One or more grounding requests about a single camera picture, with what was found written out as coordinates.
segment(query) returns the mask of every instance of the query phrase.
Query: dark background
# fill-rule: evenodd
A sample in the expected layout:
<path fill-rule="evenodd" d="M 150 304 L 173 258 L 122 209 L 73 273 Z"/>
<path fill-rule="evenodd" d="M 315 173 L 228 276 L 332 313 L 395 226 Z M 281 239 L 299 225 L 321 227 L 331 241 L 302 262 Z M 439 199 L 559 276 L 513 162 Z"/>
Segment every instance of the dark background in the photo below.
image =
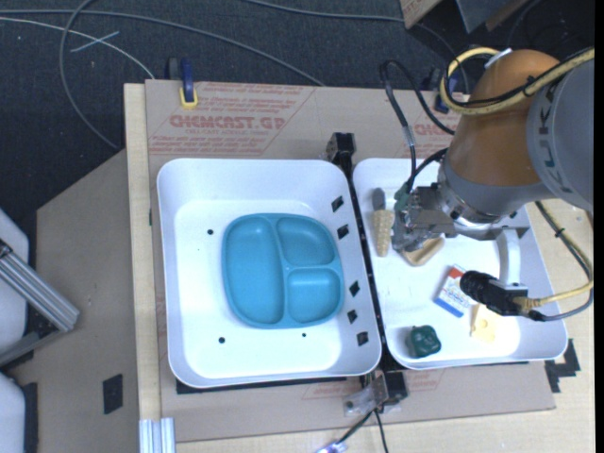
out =
<path fill-rule="evenodd" d="M 0 208 L 21 223 L 115 154 L 77 116 L 59 74 L 61 31 L 7 20 L 63 27 L 69 14 L 6 10 L 74 9 L 85 0 L 0 0 Z M 315 11 L 402 18 L 398 0 L 264 0 Z M 379 88 L 378 66 L 397 59 L 416 82 L 441 69 L 469 45 L 531 47 L 562 59 L 595 41 L 596 0 L 544 0 L 510 36 L 520 12 L 494 31 L 468 33 L 456 0 L 443 0 L 411 30 L 402 24 L 319 18 L 236 0 L 97 0 L 88 10 L 151 16 L 197 27 L 282 59 L 328 86 Z M 73 30 L 108 42 L 162 78 L 169 57 L 189 57 L 196 80 L 312 85 L 308 79 L 249 50 L 215 38 L 126 18 L 80 15 Z M 123 147 L 123 85 L 142 83 L 137 64 L 101 44 L 71 52 L 65 78 L 90 123 Z M 410 88 L 402 76 L 394 84 Z"/>

